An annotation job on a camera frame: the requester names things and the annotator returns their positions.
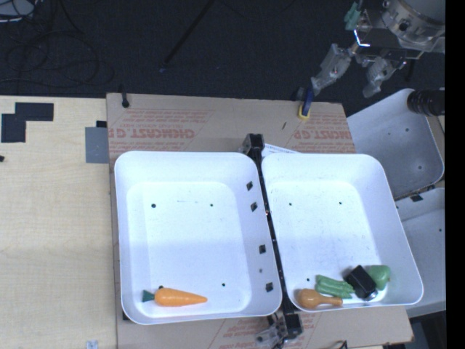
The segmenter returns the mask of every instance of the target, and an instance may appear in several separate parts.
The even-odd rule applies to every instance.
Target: toy green bean
[[[322,294],[330,294],[332,296],[341,297],[343,299],[352,299],[354,287],[346,281],[337,281],[336,279],[327,276],[317,275],[315,290]]]

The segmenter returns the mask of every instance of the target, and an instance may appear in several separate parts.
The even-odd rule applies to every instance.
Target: cardboard sheet
[[[119,289],[118,219],[115,160],[124,152],[239,151],[248,133],[262,134],[267,144],[301,153],[355,153],[344,108],[313,103],[310,118],[297,117],[299,104],[279,100],[238,100],[166,95],[107,95],[116,318],[119,348],[260,348],[255,334],[267,327],[265,317],[216,319],[141,326],[124,319]],[[409,342],[411,325],[404,307],[299,313],[304,332],[286,348],[350,348]]]

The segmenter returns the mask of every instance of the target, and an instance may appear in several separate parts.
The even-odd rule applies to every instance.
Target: wooden board
[[[0,143],[0,347],[116,347],[108,164],[88,164],[85,128],[103,99],[0,97],[53,103],[25,143]]]

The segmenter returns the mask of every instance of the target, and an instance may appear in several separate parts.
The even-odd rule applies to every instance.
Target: metal bracket
[[[270,324],[267,329],[256,334],[255,342],[261,348],[282,348],[287,336],[288,330],[286,328],[286,323],[284,317],[281,316],[277,321]]]
[[[276,241],[275,228],[273,227],[270,205],[268,203],[267,190],[264,184],[263,171],[262,171],[262,151],[264,149],[263,135],[248,134],[246,139],[243,141],[241,150],[249,158],[251,158],[255,164],[259,173],[260,186],[262,189],[262,196],[264,202],[264,208],[267,215],[268,228],[270,229],[270,235],[273,244],[273,251],[275,253],[276,265],[278,267],[278,275],[280,279],[281,290],[283,291],[283,301],[281,303],[281,309],[283,311],[283,319],[286,325],[287,339],[294,339],[302,333],[302,323],[300,316],[296,313],[294,304],[289,299],[286,284],[284,282],[283,265],[281,262],[278,243]]]

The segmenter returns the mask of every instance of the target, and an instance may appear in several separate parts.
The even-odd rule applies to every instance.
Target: black object
[[[27,121],[53,121],[53,103],[15,103],[15,113],[1,115],[1,141],[25,143]]]
[[[415,63],[416,63],[416,60],[411,60],[410,61],[410,65],[408,66],[407,75],[405,75],[405,81],[406,82],[409,82],[412,79],[413,70],[415,69]]]
[[[202,11],[200,14],[197,16],[196,19],[190,24],[189,28],[184,32],[184,34],[181,36],[181,39],[176,43],[174,48],[170,51],[170,53],[166,56],[164,61],[161,63],[160,67],[160,72],[164,72],[166,70],[166,65],[168,65],[168,62],[171,61],[173,56],[176,54],[176,52],[181,48],[181,46],[184,44],[184,42],[187,40],[189,35],[194,31],[194,28],[199,24],[199,22],[202,20],[203,16],[208,12],[210,7],[213,5],[213,3],[216,0],[209,0],[206,5],[203,7]]]
[[[376,283],[370,275],[358,265],[354,270],[344,277],[344,280],[354,287],[355,294],[364,300],[372,300],[378,294]]]
[[[264,202],[265,213],[267,214],[268,228],[270,229],[270,235],[272,239],[273,251],[275,253],[276,266],[278,267],[278,275],[280,279],[281,289],[283,291],[283,301],[281,303],[281,309],[283,310],[284,321],[286,323],[286,329],[288,332],[288,339],[294,339],[299,336],[302,330],[302,323],[299,315],[296,313],[294,304],[289,299],[287,287],[284,279],[283,264],[281,262],[278,243],[276,241],[275,228],[271,218],[270,205],[268,204],[267,189],[264,184],[264,177],[262,171],[262,151],[264,149],[263,135],[255,135],[249,133],[242,144],[243,152],[251,158],[255,164],[259,174],[260,186],[262,189],[262,196]]]
[[[119,84],[118,93],[121,93],[121,97],[123,98],[123,102],[121,103],[121,106],[123,106],[124,108],[128,108],[129,107],[129,101],[128,101],[126,90],[124,89],[123,84]]]
[[[342,345],[339,347],[339,349],[347,349],[347,340],[345,340]]]
[[[445,90],[415,90],[408,95],[407,106],[414,113],[421,113],[427,116],[444,115]]]

